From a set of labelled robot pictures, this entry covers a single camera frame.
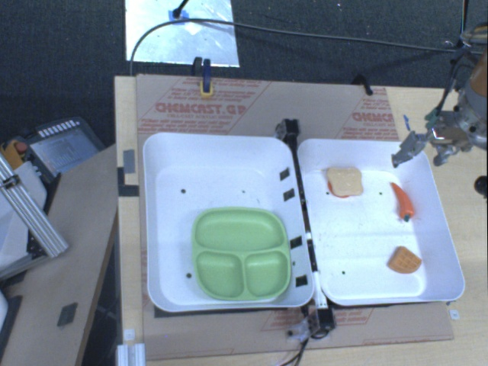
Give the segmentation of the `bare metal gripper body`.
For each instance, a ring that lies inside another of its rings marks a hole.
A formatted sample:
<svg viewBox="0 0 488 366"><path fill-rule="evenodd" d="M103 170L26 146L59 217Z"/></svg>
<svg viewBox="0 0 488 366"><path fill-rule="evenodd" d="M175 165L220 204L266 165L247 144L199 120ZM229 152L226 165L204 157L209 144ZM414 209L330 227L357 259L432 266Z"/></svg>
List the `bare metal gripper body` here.
<svg viewBox="0 0 488 366"><path fill-rule="evenodd" d="M487 107L477 110L470 105L456 105L441 111L432 128L433 143L453 146L463 152L475 146L487 148Z"/></svg>

